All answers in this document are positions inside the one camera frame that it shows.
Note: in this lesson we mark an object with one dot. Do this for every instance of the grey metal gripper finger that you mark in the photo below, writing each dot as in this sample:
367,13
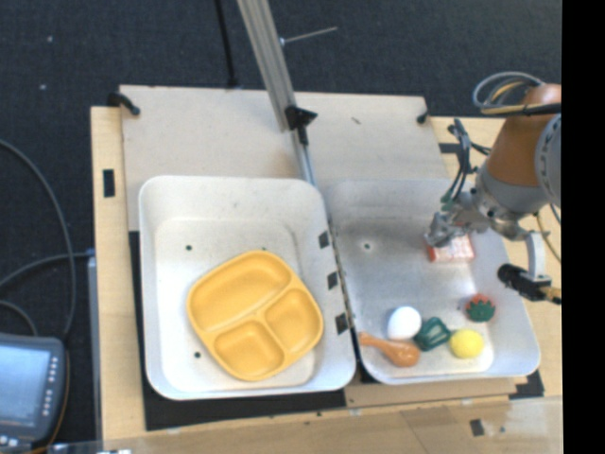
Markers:
435,238
457,234

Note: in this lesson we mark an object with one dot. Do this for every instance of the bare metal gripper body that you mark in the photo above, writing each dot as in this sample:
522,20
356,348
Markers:
477,218

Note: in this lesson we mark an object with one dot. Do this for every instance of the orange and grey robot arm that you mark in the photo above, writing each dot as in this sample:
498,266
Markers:
517,154

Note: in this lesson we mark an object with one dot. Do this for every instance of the orange and white packet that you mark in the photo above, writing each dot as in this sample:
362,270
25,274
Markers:
456,252

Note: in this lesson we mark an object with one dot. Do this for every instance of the white plastic tray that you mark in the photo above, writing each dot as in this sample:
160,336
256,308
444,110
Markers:
402,272
175,206

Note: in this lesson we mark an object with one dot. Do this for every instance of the red and green strawberry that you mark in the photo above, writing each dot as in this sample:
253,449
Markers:
480,309

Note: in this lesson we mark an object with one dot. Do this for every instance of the white egg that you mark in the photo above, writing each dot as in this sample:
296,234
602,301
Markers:
404,322

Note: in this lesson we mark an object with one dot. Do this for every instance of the green toy basket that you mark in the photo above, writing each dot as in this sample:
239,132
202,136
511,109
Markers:
432,336

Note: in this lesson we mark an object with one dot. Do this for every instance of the yellow ball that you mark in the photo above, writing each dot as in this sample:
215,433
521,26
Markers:
466,343

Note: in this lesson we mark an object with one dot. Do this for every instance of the orange toy chicken drumstick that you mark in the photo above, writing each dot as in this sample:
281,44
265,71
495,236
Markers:
402,352

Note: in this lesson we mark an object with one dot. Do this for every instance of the black block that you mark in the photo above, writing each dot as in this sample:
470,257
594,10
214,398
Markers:
298,114

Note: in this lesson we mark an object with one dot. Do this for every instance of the yellow divided plate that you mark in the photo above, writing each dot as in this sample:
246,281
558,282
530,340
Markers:
246,310

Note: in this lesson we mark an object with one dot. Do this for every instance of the pale flat board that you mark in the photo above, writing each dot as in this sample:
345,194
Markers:
203,135

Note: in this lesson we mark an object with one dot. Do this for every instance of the black cylinder on white bracket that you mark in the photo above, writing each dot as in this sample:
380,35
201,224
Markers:
522,279

